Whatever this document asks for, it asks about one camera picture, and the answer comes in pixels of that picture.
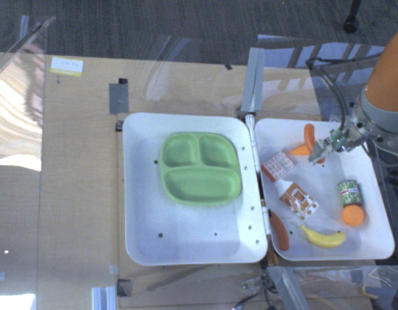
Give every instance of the sausage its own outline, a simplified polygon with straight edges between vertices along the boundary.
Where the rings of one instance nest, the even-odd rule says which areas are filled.
[[[305,127],[304,127],[304,141],[305,144],[307,145],[307,148],[310,152],[310,154],[313,152],[313,148],[315,146],[315,136],[314,136],[314,132],[315,132],[315,127],[314,125],[308,123]],[[322,158],[321,160],[319,160],[317,163],[321,164],[325,162],[325,158]]]
[[[271,225],[277,232],[278,240],[279,240],[279,249],[282,251],[287,251],[289,249],[289,238],[288,232],[282,223],[281,219],[275,214],[273,211],[269,211],[269,221]]]

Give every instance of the green can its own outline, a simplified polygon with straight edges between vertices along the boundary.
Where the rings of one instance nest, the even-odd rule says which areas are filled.
[[[338,184],[342,206],[349,204],[362,205],[359,184],[355,180],[346,180]]]

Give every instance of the yellow banana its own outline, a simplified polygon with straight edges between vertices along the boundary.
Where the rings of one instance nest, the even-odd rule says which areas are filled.
[[[309,242],[322,248],[334,248],[342,244],[346,239],[344,232],[337,232],[331,235],[325,235],[308,229],[304,225],[300,227],[306,234]]]

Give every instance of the can lid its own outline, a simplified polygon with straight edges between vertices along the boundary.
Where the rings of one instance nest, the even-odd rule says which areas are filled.
[[[342,220],[349,226],[358,226],[364,220],[364,211],[356,204],[350,204],[342,210]]]

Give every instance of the carrot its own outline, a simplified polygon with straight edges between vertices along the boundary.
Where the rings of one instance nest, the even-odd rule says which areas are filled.
[[[305,144],[306,144],[310,154],[313,152],[313,148],[315,146],[314,132],[315,132],[314,125],[308,123],[304,127],[304,141],[305,141]],[[317,163],[321,164],[321,163],[324,163],[324,162],[325,162],[325,158],[322,158]]]
[[[292,155],[310,155],[311,152],[309,151],[307,145],[301,145],[298,147],[295,147],[294,149],[291,149],[289,151],[290,154]]]

